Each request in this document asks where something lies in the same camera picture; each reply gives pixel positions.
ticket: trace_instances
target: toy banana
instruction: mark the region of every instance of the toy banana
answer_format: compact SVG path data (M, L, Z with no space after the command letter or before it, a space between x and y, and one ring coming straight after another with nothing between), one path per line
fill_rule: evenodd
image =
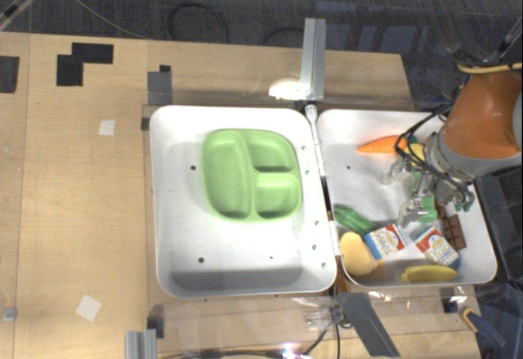
M401 280L410 282L442 282L452 280L457 276L452 267L441 266L439 264L426 266L409 266L401 274Z

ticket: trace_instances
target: toy carrot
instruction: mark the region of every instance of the toy carrot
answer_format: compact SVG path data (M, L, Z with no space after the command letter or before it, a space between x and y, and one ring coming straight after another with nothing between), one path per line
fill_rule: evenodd
M398 141L398 137L398 135L390 135L388 137L378 138L377 140L359 146L358 152L377 154L394 153L394 144L396 143L396 141ZM406 146L407 140L401 138L398 147L404 150Z

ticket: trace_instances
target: small juice box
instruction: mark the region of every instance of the small juice box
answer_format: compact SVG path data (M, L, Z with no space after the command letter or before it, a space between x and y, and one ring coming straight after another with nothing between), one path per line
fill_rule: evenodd
M459 254L434 226L421 226L411 235L416 247L435 264L457 269Z
M405 242L400 234L400 230L394 224L366 234L364 240L376 260L397 253L405 248Z

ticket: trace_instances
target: green cucumber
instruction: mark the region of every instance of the green cucumber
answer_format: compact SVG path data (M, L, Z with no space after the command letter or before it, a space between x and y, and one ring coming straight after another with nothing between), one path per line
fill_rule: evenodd
M376 225L372 221L362 217L354 209L346 206L337 206L334 209L334 217L344 227L353 230L360 236L365 236L376 229Z

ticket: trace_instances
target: white plastic container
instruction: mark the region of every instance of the white plastic container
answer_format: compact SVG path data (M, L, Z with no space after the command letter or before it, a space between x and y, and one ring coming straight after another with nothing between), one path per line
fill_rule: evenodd
M318 130L331 202L351 206L378 225L396 218L411 184L379 183L396 156L362 155L356 148L401 133L425 115L324 112ZM439 121L432 121L421 134L439 126ZM303 191L302 206L295 214L272 222L216 218L203 196L199 162L205 137L226 128L277 132L291 142ZM311 127L303 115L287 109L164 106L150 120L150 144L157 276L166 293L181 298L310 293L333 284L337 241L329 228ZM479 202L459 215L468 247L459 252L458 278L443 285L485 283L494 277L497 263ZM338 226L340 236L344 231ZM400 279L407 266L426 261L412 242L406 243L397 258L387 260L384 279L348 277L369 288L434 285L405 284Z
M397 155L363 154L357 148L379 137L401 134L426 116L426 113L374 110L325 111L318 119L318 132L321 136L331 203L350 206L378 226L397 218L400 206L411 197L412 182L409 179L393 182L391 185L380 182ZM416 133L418 140L424 141L432 132L437 132L440 126L439 119L431 120ZM449 216L456 213L451 204L445 208ZM498 265L480 201L476 198L468 213L461 211L458 215L467 247L459 250L461 264L456 279L450 282L417 284L401 280L401 273L406 267L428 264L427 259L408 237L419 226L418 222L400 228L407 246L395 257L386 259L385 279L357 280L349 276L350 279L369 288L489 282L494 278ZM338 225L340 235L345 231L346 228Z

